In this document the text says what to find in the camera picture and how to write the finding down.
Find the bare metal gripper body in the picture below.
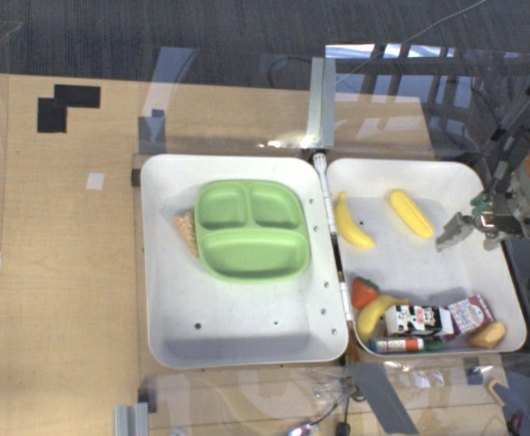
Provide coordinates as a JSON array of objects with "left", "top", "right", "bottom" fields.
[{"left": 471, "top": 196, "right": 527, "bottom": 243}]

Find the yellow corn cob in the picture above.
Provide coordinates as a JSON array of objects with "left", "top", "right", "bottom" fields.
[{"left": 388, "top": 188, "right": 436, "bottom": 240}]

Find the white plastic tray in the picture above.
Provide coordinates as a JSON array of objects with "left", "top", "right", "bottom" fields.
[
  {"left": 325, "top": 157, "right": 529, "bottom": 359},
  {"left": 139, "top": 153, "right": 350, "bottom": 372}
]

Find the pink patterned carton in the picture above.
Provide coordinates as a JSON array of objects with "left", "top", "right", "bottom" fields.
[{"left": 446, "top": 293, "right": 496, "bottom": 336}]

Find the tan bread roll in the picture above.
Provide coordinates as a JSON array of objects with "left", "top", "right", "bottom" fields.
[{"left": 466, "top": 321, "right": 507, "bottom": 350}]

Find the white and black milk carton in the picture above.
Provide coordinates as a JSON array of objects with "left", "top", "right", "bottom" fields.
[{"left": 383, "top": 304, "right": 456, "bottom": 339}]

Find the yellow banana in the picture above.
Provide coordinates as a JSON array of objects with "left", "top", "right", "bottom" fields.
[
  {"left": 333, "top": 191, "right": 377, "bottom": 251},
  {"left": 356, "top": 294, "right": 410, "bottom": 346}
]

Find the white tube with orange cap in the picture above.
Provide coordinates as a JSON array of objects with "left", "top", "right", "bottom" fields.
[{"left": 368, "top": 336, "right": 427, "bottom": 355}]

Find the green divided plate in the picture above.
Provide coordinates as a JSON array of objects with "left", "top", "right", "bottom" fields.
[{"left": 193, "top": 178, "right": 313, "bottom": 285}]

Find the tan waffle biscuit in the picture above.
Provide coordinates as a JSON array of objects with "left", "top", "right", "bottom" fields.
[{"left": 172, "top": 211, "right": 201, "bottom": 260}]

